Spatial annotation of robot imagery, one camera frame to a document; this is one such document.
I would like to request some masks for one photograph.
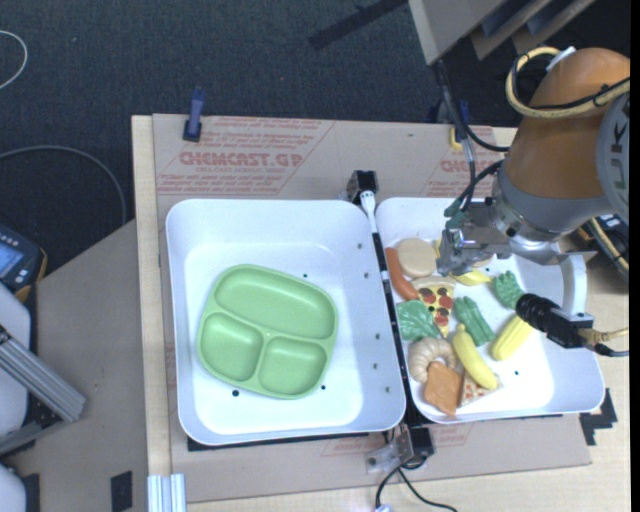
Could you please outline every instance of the wooden table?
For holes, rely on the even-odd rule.
[[[495,134],[499,143],[504,143],[505,140],[508,143],[513,130],[496,129]],[[150,475],[166,476],[173,471],[158,269],[159,236],[152,117],[134,116],[132,135],[148,467]],[[594,327],[608,331],[628,325],[628,285],[600,258],[589,262],[588,272],[587,311],[596,317]],[[615,346],[624,347],[627,343],[628,339],[621,340]],[[430,500],[453,505],[460,512],[630,510],[629,359],[601,358],[600,364],[618,421],[610,430],[597,431],[597,445],[590,448],[593,461],[591,465],[417,482],[417,490]],[[190,504],[189,510],[370,511],[374,508],[375,492],[375,487],[357,487]],[[427,509],[404,484],[388,485],[383,494],[383,502],[391,504],[393,510],[397,511]]]

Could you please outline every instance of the croissant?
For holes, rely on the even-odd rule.
[[[409,347],[409,374],[418,382],[427,382],[427,367],[441,358],[452,370],[458,366],[458,357],[451,344],[442,338],[423,338]]]

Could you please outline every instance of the black floor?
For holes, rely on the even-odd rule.
[[[99,164],[131,219],[131,116],[186,113],[195,85],[205,115],[425,122],[440,91],[411,12],[398,1],[358,17],[379,3],[0,0],[0,31],[29,52],[0,88],[0,224],[41,245],[49,271],[113,232],[120,200]],[[631,0],[599,0],[547,43],[630,55],[630,12]],[[345,19],[357,23],[341,32]],[[508,41],[478,61],[468,39],[445,55],[471,122],[517,126],[503,94],[515,56]],[[0,34],[0,84],[21,62],[17,41]],[[82,153],[7,156],[42,145]]]

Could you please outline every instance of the blue clamp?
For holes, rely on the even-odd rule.
[[[189,108],[189,119],[184,123],[184,133],[182,138],[191,142],[200,141],[200,132],[202,131],[202,109],[204,108],[204,91],[200,87],[196,87],[191,93],[191,106]]]

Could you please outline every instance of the green plastic dish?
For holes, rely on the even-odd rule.
[[[302,398],[324,377],[338,311],[303,279],[236,265],[214,283],[198,329],[198,356],[214,376],[278,398]]]

